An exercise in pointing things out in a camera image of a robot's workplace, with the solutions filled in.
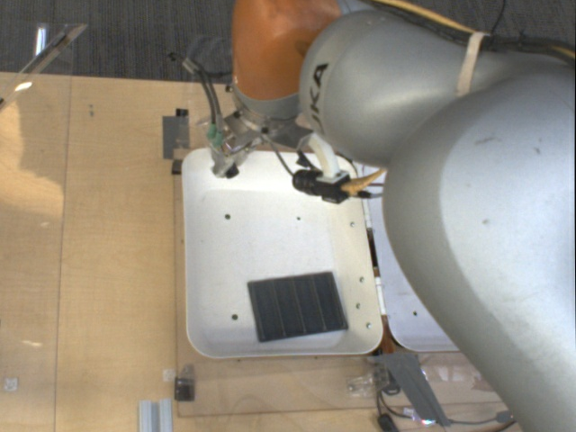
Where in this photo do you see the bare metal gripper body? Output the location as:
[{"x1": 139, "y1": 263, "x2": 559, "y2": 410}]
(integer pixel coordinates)
[{"x1": 209, "y1": 108, "x2": 313, "y2": 167}]

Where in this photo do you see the white plastic tray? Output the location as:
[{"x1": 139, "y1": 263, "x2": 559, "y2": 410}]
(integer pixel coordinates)
[
  {"x1": 367, "y1": 163, "x2": 461, "y2": 355},
  {"x1": 180, "y1": 147, "x2": 385, "y2": 361}
]

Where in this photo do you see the black ribbed flat panel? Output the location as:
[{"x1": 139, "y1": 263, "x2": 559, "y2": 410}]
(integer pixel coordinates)
[{"x1": 247, "y1": 271, "x2": 350, "y2": 344}]

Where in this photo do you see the thin black and white rod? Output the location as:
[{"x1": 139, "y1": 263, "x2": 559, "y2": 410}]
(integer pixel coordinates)
[{"x1": 364, "y1": 195, "x2": 385, "y2": 317}]

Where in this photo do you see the black cylinder on white bracket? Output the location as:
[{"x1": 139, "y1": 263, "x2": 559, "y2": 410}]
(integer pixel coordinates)
[{"x1": 292, "y1": 134, "x2": 353, "y2": 205}]

